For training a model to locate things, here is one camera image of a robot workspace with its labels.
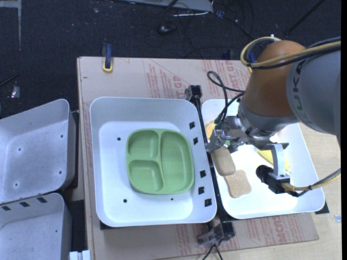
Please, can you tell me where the pale yellow curved toy food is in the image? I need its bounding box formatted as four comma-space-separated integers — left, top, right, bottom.
204, 120, 218, 144

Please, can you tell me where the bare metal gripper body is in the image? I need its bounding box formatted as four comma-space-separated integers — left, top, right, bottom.
220, 115, 275, 150

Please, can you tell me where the tan bread loaf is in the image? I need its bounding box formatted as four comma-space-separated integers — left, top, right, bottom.
211, 146, 236, 177

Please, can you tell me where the green divided plate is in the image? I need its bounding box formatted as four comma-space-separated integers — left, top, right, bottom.
125, 128, 196, 196

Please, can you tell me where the black block with thin wires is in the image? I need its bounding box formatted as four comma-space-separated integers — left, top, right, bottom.
185, 84, 203, 103
197, 220, 236, 245

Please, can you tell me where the brown cardboard board red print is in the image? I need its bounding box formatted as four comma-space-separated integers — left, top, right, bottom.
76, 56, 320, 260

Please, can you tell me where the yellow banana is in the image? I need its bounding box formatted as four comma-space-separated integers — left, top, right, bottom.
256, 148, 291, 173

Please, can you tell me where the white plastic tray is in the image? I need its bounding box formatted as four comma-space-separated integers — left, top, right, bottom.
89, 96, 218, 228
201, 98, 326, 220

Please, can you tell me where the black cylinder on white bracket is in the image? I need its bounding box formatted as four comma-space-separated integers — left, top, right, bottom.
255, 142, 291, 195

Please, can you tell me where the tan toast slice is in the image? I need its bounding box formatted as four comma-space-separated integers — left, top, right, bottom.
224, 169, 253, 199

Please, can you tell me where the thin black rod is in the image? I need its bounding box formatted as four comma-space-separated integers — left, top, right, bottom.
192, 95, 227, 225

